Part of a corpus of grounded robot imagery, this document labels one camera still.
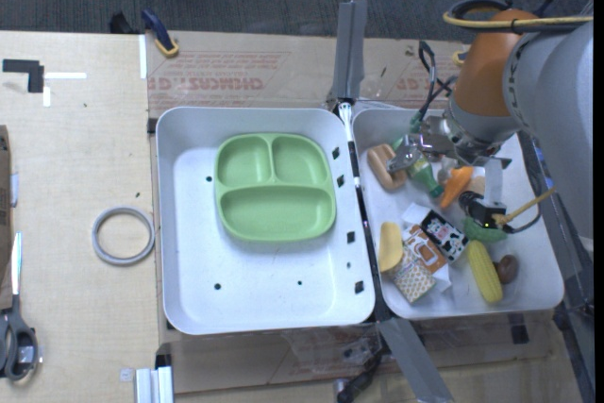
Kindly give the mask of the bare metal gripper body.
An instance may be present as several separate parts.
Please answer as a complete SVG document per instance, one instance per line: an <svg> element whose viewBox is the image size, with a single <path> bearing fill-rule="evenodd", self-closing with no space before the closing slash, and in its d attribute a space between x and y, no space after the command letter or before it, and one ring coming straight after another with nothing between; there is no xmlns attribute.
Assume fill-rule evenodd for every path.
<svg viewBox="0 0 604 403"><path fill-rule="evenodd" d="M512 160L497 155L503 142L485 142L471 135L451 117L431 115L420 124L421 150L433 156L445 156L463 165L485 166L490 160L508 167Z"/></svg>

